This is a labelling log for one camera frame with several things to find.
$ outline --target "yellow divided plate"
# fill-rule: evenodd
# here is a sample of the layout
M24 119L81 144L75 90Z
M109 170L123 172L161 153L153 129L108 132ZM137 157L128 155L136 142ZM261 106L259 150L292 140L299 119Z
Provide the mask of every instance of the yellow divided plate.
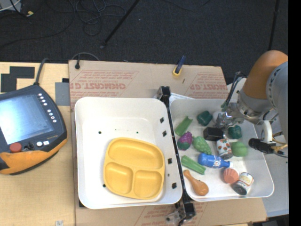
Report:
M152 143L119 137L108 145L103 178L106 187L115 194L153 199L162 190L164 171L163 153Z

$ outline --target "black metal rod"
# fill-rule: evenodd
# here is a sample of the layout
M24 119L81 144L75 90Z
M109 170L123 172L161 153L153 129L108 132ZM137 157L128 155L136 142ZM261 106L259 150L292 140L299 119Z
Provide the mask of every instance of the black metal rod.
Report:
M276 20L277 20L277 15L278 15L278 10L279 10L279 3L280 3L280 0L276 0L275 10L274 10L274 17L273 17L273 25L272 25L271 35L270 35L270 38L269 38L269 49L268 50L271 50L271 48L272 48L272 43L273 43L273 39L274 39L274 32L275 32L275 26L276 26Z
M110 40L110 38L113 36L113 34L119 29L119 27L122 25L122 23L125 21L125 19L127 18L127 16L132 12L132 10L134 9L134 7L138 4L140 0L136 0L132 6L128 9L128 11L126 12L126 14L122 17L122 19L118 22L118 24L116 25L116 27L112 30L112 32L109 34L109 36L103 41L103 44L101 45L100 48L104 48L108 41Z

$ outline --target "blue plastic bottle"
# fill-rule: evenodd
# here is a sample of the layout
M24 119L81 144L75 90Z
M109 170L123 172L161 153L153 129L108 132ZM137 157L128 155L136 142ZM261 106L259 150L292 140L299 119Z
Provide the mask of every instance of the blue plastic bottle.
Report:
M200 155L198 155L198 163L210 168L233 167L233 162L225 161L220 156L207 155L205 153L201 153Z

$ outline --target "red button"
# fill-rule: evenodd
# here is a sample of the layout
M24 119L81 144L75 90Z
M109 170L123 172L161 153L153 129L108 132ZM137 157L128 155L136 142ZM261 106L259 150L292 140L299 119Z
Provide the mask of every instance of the red button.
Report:
M12 143L9 146L11 153L19 153L22 150L22 145L18 142Z

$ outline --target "cardboard sheet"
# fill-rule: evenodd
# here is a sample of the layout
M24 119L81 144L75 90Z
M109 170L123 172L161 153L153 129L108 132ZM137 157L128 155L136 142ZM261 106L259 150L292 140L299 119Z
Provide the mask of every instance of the cardboard sheet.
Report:
M175 65L103 61L69 61L75 210L78 226L150 226L168 225L166 215L174 205L135 206L90 210L80 207L77 188L77 156L74 105L82 97L150 98L160 86L172 93L191 98L226 99L227 85L221 67L183 65L182 73L173 75ZM196 216L184 225L214 226L266 220L262 199L238 199L194 202Z

